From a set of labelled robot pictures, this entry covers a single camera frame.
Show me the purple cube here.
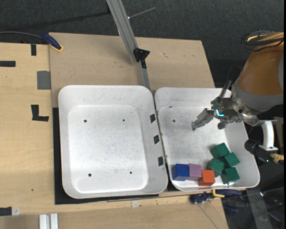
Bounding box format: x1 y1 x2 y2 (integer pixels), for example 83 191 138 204
188 163 203 182

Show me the blue cube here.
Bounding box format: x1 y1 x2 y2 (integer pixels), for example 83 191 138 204
172 163 191 182

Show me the white plastic tray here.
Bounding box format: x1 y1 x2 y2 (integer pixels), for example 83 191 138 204
58 84 169 199
153 87 261 192

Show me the green cube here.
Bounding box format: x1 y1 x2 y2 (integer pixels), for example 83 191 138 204
206 158 225 177
209 142 231 160
222 152 241 168
220 167 241 185

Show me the black cylinder on white bracket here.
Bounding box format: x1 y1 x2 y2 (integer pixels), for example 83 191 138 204
244 119 281 164

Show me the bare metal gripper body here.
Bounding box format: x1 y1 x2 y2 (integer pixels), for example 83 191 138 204
213 96 261 126

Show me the orange cube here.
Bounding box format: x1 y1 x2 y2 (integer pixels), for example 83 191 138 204
197 169 216 187

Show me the pale wood board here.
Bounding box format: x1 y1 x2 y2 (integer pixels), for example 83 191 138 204
48 31 247 204

